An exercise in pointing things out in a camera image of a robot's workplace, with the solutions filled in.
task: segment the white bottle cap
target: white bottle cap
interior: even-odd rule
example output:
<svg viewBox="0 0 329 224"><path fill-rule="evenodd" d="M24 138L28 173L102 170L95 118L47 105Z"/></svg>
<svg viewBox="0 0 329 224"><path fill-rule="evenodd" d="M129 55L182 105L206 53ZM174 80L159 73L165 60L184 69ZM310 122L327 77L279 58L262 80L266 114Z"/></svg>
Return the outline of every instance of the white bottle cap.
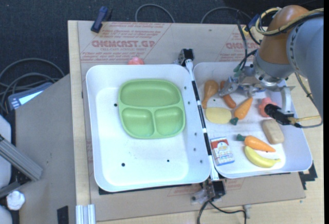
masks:
<svg viewBox="0 0 329 224"><path fill-rule="evenodd" d="M7 196L7 207L10 210L19 210L25 202L25 196L19 191L13 191Z"/></svg>

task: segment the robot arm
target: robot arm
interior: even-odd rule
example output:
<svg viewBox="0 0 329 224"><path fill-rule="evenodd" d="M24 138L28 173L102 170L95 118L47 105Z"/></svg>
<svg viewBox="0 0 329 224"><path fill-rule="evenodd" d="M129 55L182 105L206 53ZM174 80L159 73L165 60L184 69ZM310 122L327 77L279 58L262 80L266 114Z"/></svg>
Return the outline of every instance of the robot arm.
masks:
<svg viewBox="0 0 329 224"><path fill-rule="evenodd" d="M238 78L229 79L219 95L237 88L233 86L234 82L246 87L242 81L253 76L259 82L258 86L281 92L283 107L269 105L265 108L267 114L281 124L291 124L290 92L286 87L280 88L278 83L297 72L308 79L311 99L323 120L323 9L308 11L292 5L274 11L276 14L266 31L257 28L256 24L264 38L255 53L252 74L248 74L250 69L246 68ZM254 84L249 84L248 92L252 91L250 87Z"/></svg>

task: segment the small box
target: small box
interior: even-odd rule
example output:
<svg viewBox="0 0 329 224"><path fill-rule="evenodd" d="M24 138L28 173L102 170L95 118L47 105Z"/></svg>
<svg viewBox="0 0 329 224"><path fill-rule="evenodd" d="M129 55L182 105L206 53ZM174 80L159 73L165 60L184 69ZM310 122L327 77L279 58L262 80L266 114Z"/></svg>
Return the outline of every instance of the small box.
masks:
<svg viewBox="0 0 329 224"><path fill-rule="evenodd" d="M212 155L216 165L229 164L234 162L233 153L226 137L215 138L210 141Z"/></svg>

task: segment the wooden table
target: wooden table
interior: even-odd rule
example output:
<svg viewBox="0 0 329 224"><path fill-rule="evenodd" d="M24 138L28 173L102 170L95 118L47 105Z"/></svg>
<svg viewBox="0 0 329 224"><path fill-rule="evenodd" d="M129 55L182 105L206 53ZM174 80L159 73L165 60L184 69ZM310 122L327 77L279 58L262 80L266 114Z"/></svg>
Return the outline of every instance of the wooden table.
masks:
<svg viewBox="0 0 329 224"><path fill-rule="evenodd" d="M189 28L190 25L181 24L181 28ZM69 57L72 97L72 117L74 135L75 177L77 205L86 206L91 203L89 189L89 175L87 164L87 149L85 139L85 123L83 99L81 97L81 65L79 50L78 22L68 22ZM292 90L292 98L295 108L300 117L316 115L317 111L297 82L291 75L287 85L295 86ZM288 200L253 204L250 209L249 224L253 223L324 223L324 186L323 186L323 126L305 129L314 165L318 178L313 182L307 182L305 191L306 198L301 200ZM241 207L232 207L225 210L236 210ZM159 224L182 224L196 223L198 211L189 211L174 214L137 217L130 219L118 219L103 221L102 223L159 223ZM215 209L205 210L202 214L202 223L243 223L243 214L224 214Z"/></svg>

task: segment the toy food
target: toy food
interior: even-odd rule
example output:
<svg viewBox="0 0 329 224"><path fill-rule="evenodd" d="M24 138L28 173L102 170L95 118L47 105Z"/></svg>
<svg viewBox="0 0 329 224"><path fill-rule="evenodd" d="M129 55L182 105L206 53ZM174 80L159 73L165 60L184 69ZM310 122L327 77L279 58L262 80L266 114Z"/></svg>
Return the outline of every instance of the toy food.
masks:
<svg viewBox="0 0 329 224"><path fill-rule="evenodd" d="M214 80L208 80L205 83L205 96L204 99L202 101L202 108L206 109L207 108L207 102L210 99L210 97L212 97L215 93L218 92L220 86L218 85L218 83Z"/></svg>
<svg viewBox="0 0 329 224"><path fill-rule="evenodd" d="M264 120L262 123L262 128L270 144L283 143L284 135L277 121L274 119Z"/></svg>
<svg viewBox="0 0 329 224"><path fill-rule="evenodd" d="M261 139L255 136L242 136L240 134L237 135L236 139L238 141L244 141L245 145L251 147L255 150L265 151L265 152L275 152L276 150L270 146L269 144L265 143Z"/></svg>
<svg viewBox="0 0 329 224"><path fill-rule="evenodd" d="M130 61L128 61L128 65L142 65L144 61L139 57L133 57Z"/></svg>
<svg viewBox="0 0 329 224"><path fill-rule="evenodd" d="M234 117L237 117L239 120L242 120L246 117L249 109L251 107L253 98L250 97L246 101L244 101L240 106L238 106L234 111Z"/></svg>
<svg viewBox="0 0 329 224"><path fill-rule="evenodd" d="M261 114L261 116L263 117L269 117L269 115L265 112L265 106L267 104L274 104L274 105L277 105L276 103L273 103L271 98L270 97L265 97L262 99L262 102L260 103L260 105L258 105L258 110L259 110L259 113Z"/></svg>
<svg viewBox="0 0 329 224"><path fill-rule="evenodd" d="M206 118L217 124L225 124L230 121L232 117L231 111L221 107L211 107L206 109Z"/></svg>
<svg viewBox="0 0 329 224"><path fill-rule="evenodd" d="M280 158L271 159L263 157L247 145L245 146L245 154L251 163L259 167L270 168L273 167L276 163L281 162Z"/></svg>
<svg viewBox="0 0 329 224"><path fill-rule="evenodd" d="M221 89L224 88L224 84L225 84L225 81L221 81ZM236 107L236 103L232 99L231 95L224 95L223 100L225 101L225 103L227 104L228 107L230 107L232 109Z"/></svg>

